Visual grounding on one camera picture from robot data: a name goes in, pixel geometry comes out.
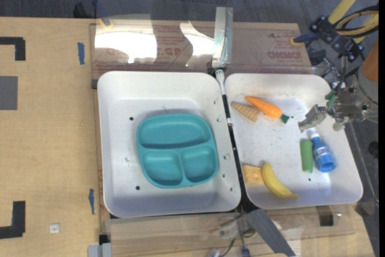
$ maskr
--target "white tray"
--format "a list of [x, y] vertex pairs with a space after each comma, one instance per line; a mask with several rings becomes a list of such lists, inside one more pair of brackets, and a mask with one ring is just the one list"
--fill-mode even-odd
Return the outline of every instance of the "white tray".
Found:
[[[97, 84], [105, 205], [117, 217], [225, 212], [241, 200], [238, 175], [217, 81], [204, 73], [108, 72]], [[159, 188], [144, 176], [138, 125], [167, 113], [207, 121], [217, 145], [215, 177], [185, 188]]]
[[336, 169], [313, 173], [301, 167], [298, 122], [314, 104], [325, 106], [330, 91], [327, 82], [316, 75], [236, 73], [225, 80], [227, 100], [247, 104], [244, 97], [255, 96], [277, 104], [290, 116], [286, 124], [280, 119], [260, 115], [254, 123], [230, 107], [231, 121], [241, 164], [262, 167], [268, 161], [278, 177], [298, 199], [279, 199], [264, 185], [248, 185], [249, 199], [263, 209], [299, 208], [305, 206], [354, 203], [363, 193], [345, 131], [334, 131], [334, 120], [326, 118], [317, 126], [322, 140], [334, 155]]

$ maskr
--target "bottle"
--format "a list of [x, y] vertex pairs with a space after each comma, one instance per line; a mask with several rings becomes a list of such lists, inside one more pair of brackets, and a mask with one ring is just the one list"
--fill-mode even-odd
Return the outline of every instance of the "bottle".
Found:
[[329, 148], [322, 142], [319, 134], [316, 131], [311, 130], [310, 139], [313, 142], [313, 156], [317, 168], [323, 173], [335, 169], [336, 165], [334, 164]]

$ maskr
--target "wooden table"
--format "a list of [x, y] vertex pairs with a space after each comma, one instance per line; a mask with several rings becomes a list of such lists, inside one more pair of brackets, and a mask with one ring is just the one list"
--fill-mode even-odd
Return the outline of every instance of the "wooden table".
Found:
[[[14, 46], [0, 45], [0, 76], [18, 78], [17, 110], [0, 110], [0, 227], [11, 225], [14, 201], [26, 205], [25, 232], [22, 237], [1, 239], [1, 256], [86, 256], [88, 245], [99, 242], [90, 54], [90, 25], [95, 22], [0, 17], [1, 37], [26, 41], [25, 61], [15, 61]], [[84, 64], [78, 43], [84, 44]], [[289, 244], [302, 256], [373, 256], [362, 218], [354, 211], [349, 216], [348, 229], [353, 233]], [[60, 231], [50, 231], [57, 223]], [[266, 244], [248, 241], [252, 256], [272, 254]], [[165, 256], [206, 256], [207, 252]], [[237, 254], [239, 250], [233, 249], [228, 256]]]

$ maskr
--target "bottle label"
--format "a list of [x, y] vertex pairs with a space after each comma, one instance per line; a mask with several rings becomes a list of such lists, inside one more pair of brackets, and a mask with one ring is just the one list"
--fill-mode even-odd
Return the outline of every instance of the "bottle label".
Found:
[[319, 159], [320, 157], [329, 154], [329, 149], [325, 146], [314, 149], [314, 159]]

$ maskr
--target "teal plate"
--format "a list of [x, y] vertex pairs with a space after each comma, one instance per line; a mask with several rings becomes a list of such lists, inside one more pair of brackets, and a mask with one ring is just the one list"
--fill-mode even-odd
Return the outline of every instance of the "teal plate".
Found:
[[191, 187], [211, 180], [218, 171], [214, 136], [197, 115], [145, 119], [137, 130], [137, 147], [143, 173], [157, 187]]

